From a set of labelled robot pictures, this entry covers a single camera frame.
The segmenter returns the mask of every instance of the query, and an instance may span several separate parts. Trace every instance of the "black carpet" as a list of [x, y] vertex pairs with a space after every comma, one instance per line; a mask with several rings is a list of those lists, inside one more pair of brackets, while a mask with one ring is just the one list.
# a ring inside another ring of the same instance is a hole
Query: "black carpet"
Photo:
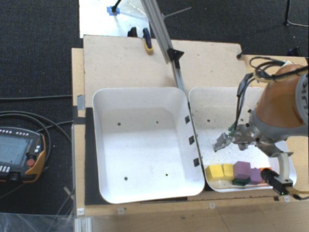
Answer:
[[[167, 15], [172, 39], [239, 43], [245, 54], [286, 55], [299, 46], [308, 56], [308, 28], [285, 27], [287, 0], [158, 0]], [[292, 0], [290, 20], [308, 24], [308, 0]], [[71, 94], [72, 47], [79, 39], [79, 0], [0, 0], [0, 97]], [[0, 111], [38, 113], [54, 122], [72, 120], [70, 99], [0, 102]], [[24, 119], [0, 118], [8, 125], [37, 130]], [[70, 133], [70, 126], [63, 126]], [[34, 184], [4, 198], [16, 184], [0, 183], [0, 212], [56, 214], [72, 190], [71, 147], [58, 131], [50, 130], [52, 154]], [[67, 213], [68, 201], [61, 210]]]

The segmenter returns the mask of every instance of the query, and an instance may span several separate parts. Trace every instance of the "yellow block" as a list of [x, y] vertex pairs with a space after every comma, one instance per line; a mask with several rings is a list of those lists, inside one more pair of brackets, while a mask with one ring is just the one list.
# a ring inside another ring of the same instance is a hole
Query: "yellow block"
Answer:
[[224, 177], [223, 170], [220, 164], [210, 165], [205, 169], [205, 171], [208, 181], [215, 181]]
[[224, 177], [223, 180], [233, 180], [234, 179], [234, 171], [233, 171], [233, 165], [228, 163], [222, 164], [223, 174]]

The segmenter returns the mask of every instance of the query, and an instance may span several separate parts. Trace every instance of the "blue tape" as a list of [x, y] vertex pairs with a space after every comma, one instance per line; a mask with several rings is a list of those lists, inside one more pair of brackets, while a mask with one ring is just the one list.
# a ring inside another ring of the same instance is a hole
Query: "blue tape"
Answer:
[[110, 15], [114, 15], [114, 16], [115, 16], [115, 15], [119, 15], [119, 14], [120, 14], [120, 9], [117, 7], [117, 8], [116, 8], [116, 12], [113, 13], [113, 12], [112, 12], [112, 6], [110, 6], [110, 7], [107, 7], [107, 13], [110, 14]]

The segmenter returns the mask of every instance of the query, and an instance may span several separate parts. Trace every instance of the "wooden board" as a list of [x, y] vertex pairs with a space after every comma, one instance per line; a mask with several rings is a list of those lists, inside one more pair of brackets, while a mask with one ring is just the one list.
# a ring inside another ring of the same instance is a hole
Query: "wooden board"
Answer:
[[[83, 49], [72, 50], [72, 75], [73, 75], [73, 97], [76, 102], [76, 96], [82, 94], [84, 90], [84, 51]], [[251, 56], [243, 56], [243, 63], [248, 62]], [[305, 64], [303, 58], [296, 58], [298, 63]], [[258, 204], [276, 204], [273, 196], [276, 193], [272, 190], [254, 190], [244, 192], [218, 193], [218, 192], [203, 192], [195, 197], [190, 197], [188, 202], [176, 203], [128, 203], [121, 205], [84, 205], [84, 155], [85, 155], [85, 128], [83, 125], [74, 126], [75, 134], [75, 172], [76, 172], [76, 208], [84, 209], [86, 216], [102, 216], [102, 215], [117, 215], [118, 208], [125, 208], [127, 214], [152, 214], [171, 211], [191, 211], [203, 210], [209, 207], [209, 202], [215, 202], [217, 207], [231, 207]], [[291, 138], [288, 140], [288, 147], [295, 152], [293, 155], [293, 163], [297, 173], [296, 187], [299, 189], [308, 188], [308, 138]]]
[[208, 206], [196, 210], [93, 217], [93, 231], [290, 232], [307, 231], [306, 203]]
[[[85, 106], [101, 88], [173, 87], [171, 64], [166, 64], [156, 40], [148, 55], [138, 38], [84, 36]], [[180, 59], [186, 93], [194, 87], [236, 87], [246, 66], [236, 55], [240, 45], [198, 41], [172, 41], [184, 51]]]

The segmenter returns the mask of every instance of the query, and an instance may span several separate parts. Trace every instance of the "white plastic tray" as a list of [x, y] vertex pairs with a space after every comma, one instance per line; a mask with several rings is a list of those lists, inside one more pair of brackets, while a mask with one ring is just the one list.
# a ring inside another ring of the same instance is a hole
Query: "white plastic tray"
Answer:
[[107, 88], [93, 97], [102, 197], [126, 203], [199, 194], [205, 185], [186, 95], [174, 87]]
[[[254, 109], [262, 92], [263, 89], [258, 87], [247, 89], [239, 124], [248, 121], [249, 113], [247, 111]], [[231, 143], [224, 149], [217, 152], [213, 151], [212, 144], [216, 142], [221, 133], [227, 132], [227, 129], [235, 121], [236, 93], [237, 88], [235, 87], [197, 87], [190, 91], [191, 112], [204, 168], [213, 164], [234, 164], [240, 160], [250, 162], [252, 168], [271, 167], [272, 170], [279, 172], [278, 159], [269, 158], [254, 146], [249, 146], [248, 149], [240, 151], [237, 145]], [[277, 143], [276, 146], [282, 151], [288, 151], [286, 143], [283, 141]], [[295, 183], [296, 173], [291, 158], [289, 158], [289, 162], [290, 178]], [[231, 181], [207, 182], [213, 190], [218, 192], [271, 188], [267, 184], [239, 187], [232, 185]]]

